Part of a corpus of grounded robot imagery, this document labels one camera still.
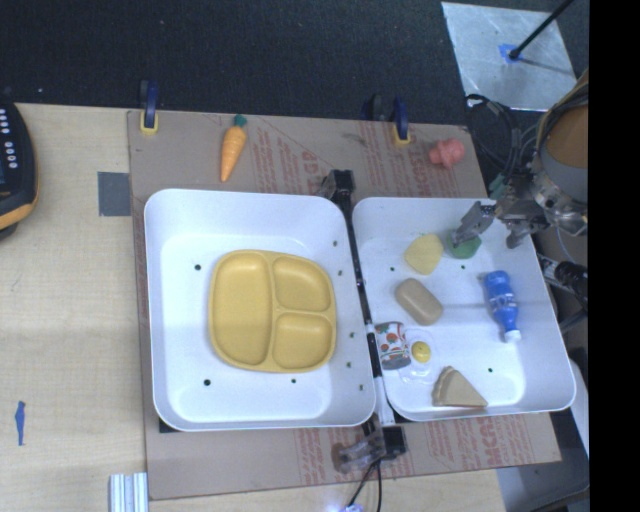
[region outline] toy carrot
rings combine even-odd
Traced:
[[[220,157],[220,181],[222,182],[227,181],[231,176],[231,172],[247,142],[247,134],[242,128],[246,123],[247,119],[243,115],[236,114],[233,118],[233,126],[224,134]]]

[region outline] toy bottle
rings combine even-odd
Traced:
[[[518,304],[513,296],[509,274],[504,270],[490,272],[484,277],[484,285],[493,316],[504,328],[505,341],[519,340],[522,335],[516,327]]]

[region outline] cardboard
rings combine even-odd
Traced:
[[[486,197],[468,133],[411,124],[412,143],[396,147],[391,125],[246,116],[248,135],[231,177],[219,178],[219,149],[231,114],[160,112],[145,135],[139,111],[127,116],[132,217],[143,377],[149,495],[152,500],[358,481],[332,451],[362,439],[360,427],[176,432],[153,405],[143,209],[163,188],[315,194],[332,169],[354,172],[354,203],[369,196]],[[458,138],[464,159],[447,170],[429,161],[438,140]],[[407,453],[382,466],[383,478],[555,462],[560,450],[546,413],[403,423]]]

